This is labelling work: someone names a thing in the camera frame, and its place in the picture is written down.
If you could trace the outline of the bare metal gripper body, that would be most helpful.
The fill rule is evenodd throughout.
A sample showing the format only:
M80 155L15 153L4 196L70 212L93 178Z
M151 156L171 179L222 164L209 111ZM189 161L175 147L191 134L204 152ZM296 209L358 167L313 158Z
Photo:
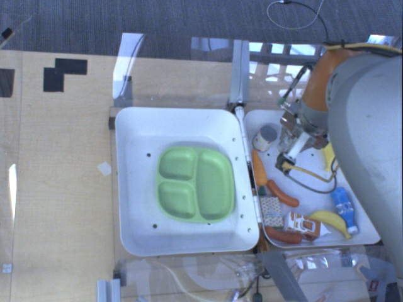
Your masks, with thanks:
M309 135L302 151L308 148L320 150L328 144L328 112L312 109L303 101L285 103L280 118L281 133L278 148L289 152L303 132Z

